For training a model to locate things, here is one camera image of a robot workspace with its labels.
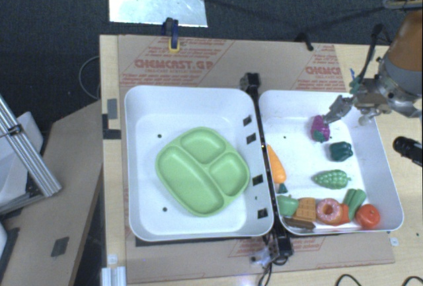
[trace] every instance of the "green plate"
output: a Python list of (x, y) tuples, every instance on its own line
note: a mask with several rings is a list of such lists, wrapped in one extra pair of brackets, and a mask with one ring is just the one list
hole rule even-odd
[(167, 144), (157, 155), (155, 167), (172, 196), (201, 217), (227, 207), (250, 179), (243, 158), (207, 127), (191, 129)]

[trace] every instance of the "pink donut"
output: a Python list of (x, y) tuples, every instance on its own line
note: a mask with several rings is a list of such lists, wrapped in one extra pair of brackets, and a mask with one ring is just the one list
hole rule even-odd
[(341, 205), (332, 198), (326, 198), (318, 202), (316, 206), (316, 217), (325, 224), (337, 224), (342, 217)]

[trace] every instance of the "robotic arm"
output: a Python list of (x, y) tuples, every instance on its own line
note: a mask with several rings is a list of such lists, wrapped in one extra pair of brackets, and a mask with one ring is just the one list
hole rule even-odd
[[(378, 24), (371, 35), (364, 68), (350, 83), (352, 97), (338, 96), (330, 106), (329, 113), (323, 116), (326, 124), (344, 117), (353, 106), (363, 115), (359, 119), (362, 125), (375, 116), (392, 111), (408, 118), (422, 119), (422, 111), (414, 107), (414, 103), (422, 98), (421, 4), (417, 11), (407, 14), (387, 53), (378, 59), (378, 73), (372, 79), (364, 78), (381, 32), (384, 32), (384, 27)], [(418, 142), (399, 137), (394, 141), (394, 149), (422, 166), (422, 146)]]

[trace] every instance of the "purple toy grape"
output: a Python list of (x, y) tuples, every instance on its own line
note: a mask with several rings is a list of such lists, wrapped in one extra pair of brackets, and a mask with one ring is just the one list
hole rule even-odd
[(322, 116), (315, 116), (311, 125), (311, 138), (315, 141), (328, 141), (330, 136), (329, 125), (325, 124)]

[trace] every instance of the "red tomato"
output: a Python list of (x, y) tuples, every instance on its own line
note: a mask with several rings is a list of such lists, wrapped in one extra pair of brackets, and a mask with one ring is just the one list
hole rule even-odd
[(363, 228), (373, 229), (379, 224), (381, 215), (372, 204), (365, 204), (357, 210), (356, 220)]

